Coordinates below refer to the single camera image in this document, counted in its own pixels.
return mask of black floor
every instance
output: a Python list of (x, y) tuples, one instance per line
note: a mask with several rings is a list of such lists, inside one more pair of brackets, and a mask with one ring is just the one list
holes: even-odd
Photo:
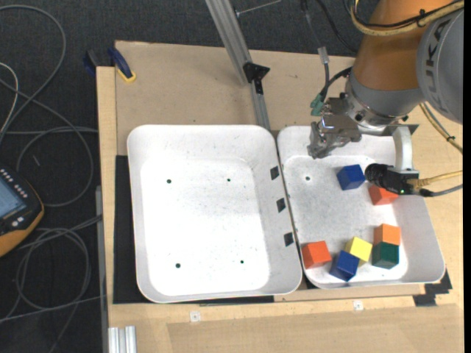
[[(231, 1), (235, 9), (242, 11), (277, 0)], [(365, 15), (376, 1), (364, 1)], [(323, 2), (337, 30), (357, 48), (361, 35), (354, 29), (343, 0)], [(62, 26), (67, 40), (63, 62), (36, 99), (74, 126), (97, 128), (95, 80), (82, 63), (87, 50), (96, 52), (100, 64), (109, 65), (106, 50), (114, 40), (222, 46), (204, 0), (0, 0), (0, 4), (0, 63), (16, 72), (19, 90), (28, 96), (48, 79), (63, 50), (60, 30), (53, 19), (29, 7), (50, 14)], [(334, 35), (321, 8), (313, 1), (309, 7), (318, 37), (329, 54), (354, 56), (355, 52)], [(300, 0), (281, 0), (248, 12), (241, 16), (240, 23), (250, 49), (316, 52)], [(13, 76), (4, 66), (0, 66), (0, 79), (14, 85)], [(13, 99), (14, 93), (0, 85), (0, 127)], [(25, 102), (20, 98), (15, 111)], [(86, 146), (76, 133), (54, 133), (28, 146), (34, 135), (11, 132), (66, 125), (44, 107), (29, 102), (9, 127), (10, 133), (0, 139), (0, 163), (18, 167), (48, 204), (40, 229), (70, 230), (96, 216), (98, 137), (96, 132), (83, 132)], [(41, 232), (37, 229), (23, 244), (34, 242)], [(23, 270), (20, 263), (29, 249), (16, 249), (0, 257), (0, 352), (102, 351), (96, 223), (77, 234), (86, 252), (81, 249), (81, 241), (69, 234), (31, 253), (21, 287), (26, 300), (20, 299), (16, 306), (17, 278)], [(91, 270), (89, 282), (87, 264)]]

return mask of green connector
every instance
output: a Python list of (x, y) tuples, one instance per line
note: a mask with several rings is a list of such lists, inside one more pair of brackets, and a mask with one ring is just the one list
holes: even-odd
[(324, 105), (324, 102), (322, 100), (321, 95), (317, 94), (317, 97), (311, 102), (311, 109), (312, 109), (311, 115), (320, 116), (323, 105)]

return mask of orange block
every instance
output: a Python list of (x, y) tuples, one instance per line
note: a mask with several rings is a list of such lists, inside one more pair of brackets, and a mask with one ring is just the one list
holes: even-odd
[(377, 185), (372, 185), (368, 188), (368, 192), (373, 205), (391, 204), (399, 196), (396, 193), (389, 192), (387, 189), (378, 187)]
[(379, 227), (376, 227), (373, 238), (373, 244), (377, 245), (380, 242), (386, 242), (399, 246), (400, 227), (395, 227), (393, 225), (388, 224), (381, 224)]
[(320, 267), (332, 260), (325, 240), (308, 243), (302, 248), (301, 252), (306, 269)]

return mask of white cable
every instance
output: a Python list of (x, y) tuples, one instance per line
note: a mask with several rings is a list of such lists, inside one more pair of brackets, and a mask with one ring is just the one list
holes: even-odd
[[(15, 89), (18, 91), (20, 83), (18, 81), (18, 77), (16, 76), (15, 71), (5, 63), (0, 62), (0, 65), (2, 67), (6, 68), (8, 71), (10, 71), (10, 73), (13, 75), (13, 78), (15, 79)], [(8, 113), (7, 119), (5, 119), (5, 122), (3, 123), (3, 126), (1, 126), (0, 133), (3, 132), (3, 130), (5, 129), (8, 121), (9, 121), (9, 119), (12, 117), (13, 111), (15, 111), (16, 102), (18, 102), (18, 93), (15, 93), (15, 99), (13, 99), (12, 108), (10, 109), (10, 112)]]

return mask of green block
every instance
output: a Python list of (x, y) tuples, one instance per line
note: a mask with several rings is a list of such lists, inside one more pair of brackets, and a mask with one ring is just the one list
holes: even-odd
[(371, 264), (375, 267), (391, 269), (399, 263), (399, 246), (380, 242), (373, 246)]

